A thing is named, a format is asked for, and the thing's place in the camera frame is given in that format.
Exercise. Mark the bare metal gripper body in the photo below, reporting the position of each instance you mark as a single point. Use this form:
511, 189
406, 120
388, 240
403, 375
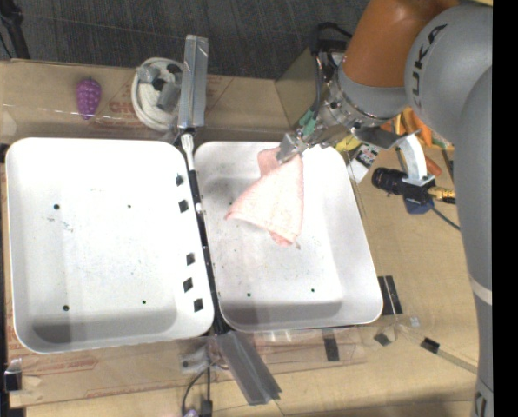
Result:
333, 130

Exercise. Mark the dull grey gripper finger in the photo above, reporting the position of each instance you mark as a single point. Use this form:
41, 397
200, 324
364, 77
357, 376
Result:
298, 149
283, 152

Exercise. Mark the pink cloth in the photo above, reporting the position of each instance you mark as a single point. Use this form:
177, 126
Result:
276, 198

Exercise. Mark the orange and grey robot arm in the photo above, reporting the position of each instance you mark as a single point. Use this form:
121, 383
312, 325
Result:
450, 59

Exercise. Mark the orange carrot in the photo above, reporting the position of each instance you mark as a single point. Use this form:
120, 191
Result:
433, 167

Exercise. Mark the white plastic tray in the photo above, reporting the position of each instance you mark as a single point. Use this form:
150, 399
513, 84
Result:
107, 250
280, 272

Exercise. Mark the thin black and white rod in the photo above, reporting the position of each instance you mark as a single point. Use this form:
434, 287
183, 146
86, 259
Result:
203, 241

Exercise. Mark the purple grapes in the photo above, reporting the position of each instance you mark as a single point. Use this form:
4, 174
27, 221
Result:
88, 98

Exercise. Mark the brown cardboard board red print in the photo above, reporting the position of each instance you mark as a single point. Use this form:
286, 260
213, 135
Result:
111, 376

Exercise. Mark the black cylinder on white bracket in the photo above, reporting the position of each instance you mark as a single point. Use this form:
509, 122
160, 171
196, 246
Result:
400, 181

